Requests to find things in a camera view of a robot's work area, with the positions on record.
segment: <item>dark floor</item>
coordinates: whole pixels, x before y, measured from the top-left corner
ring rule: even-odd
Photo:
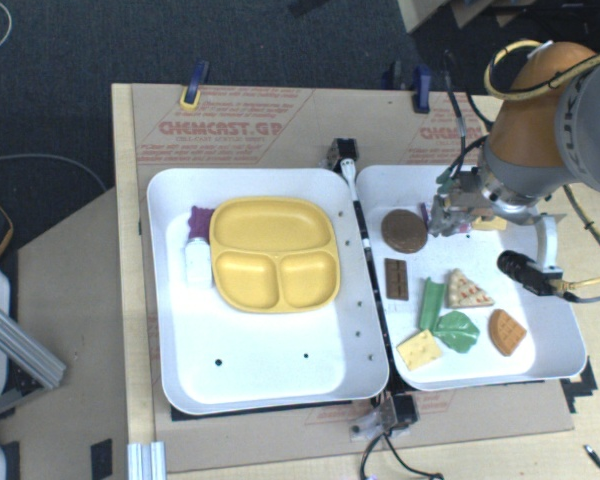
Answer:
[[[298,0],[0,0],[13,29],[0,47],[0,157],[47,154],[114,184],[112,83],[185,84],[197,59],[209,83],[381,88],[395,60],[426,63],[434,90],[451,50],[466,85],[484,93],[490,57],[520,39],[600,50],[600,0],[540,0],[505,27],[483,14],[463,29],[448,6],[407,34],[397,0],[331,0],[294,17]],[[565,3],[579,10],[556,11]],[[7,25],[0,10],[0,38]],[[101,193],[84,170],[52,159],[0,161],[0,204],[16,250]]]

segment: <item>round brown patty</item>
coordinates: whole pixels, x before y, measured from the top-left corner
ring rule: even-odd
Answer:
[[[427,227],[409,210],[392,210],[382,219],[382,238],[398,252],[417,252],[427,243]]]

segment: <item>green object on floor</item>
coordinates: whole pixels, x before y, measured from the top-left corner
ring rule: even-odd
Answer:
[[[427,278],[424,285],[424,297],[422,299],[422,309],[420,310],[420,330],[429,329],[433,331],[444,300],[444,291],[446,285],[434,283],[430,277]]]
[[[480,329],[460,311],[452,311],[438,319],[433,331],[450,349],[464,354],[478,341]]]

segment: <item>yellow cheese slice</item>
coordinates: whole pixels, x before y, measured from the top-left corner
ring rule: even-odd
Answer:
[[[473,308],[493,306],[494,301],[487,293],[462,273],[459,268],[451,272],[447,286],[450,308]]]
[[[412,338],[403,341],[398,345],[397,349],[400,357],[402,357],[407,368],[411,371],[430,363],[442,355],[442,350],[438,347],[429,329],[425,329]]]

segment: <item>yellow plate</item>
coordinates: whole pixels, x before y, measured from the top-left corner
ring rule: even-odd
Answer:
[[[243,197],[213,212],[209,232],[218,291],[233,307],[291,313],[330,303],[340,262],[329,217],[288,197]]]

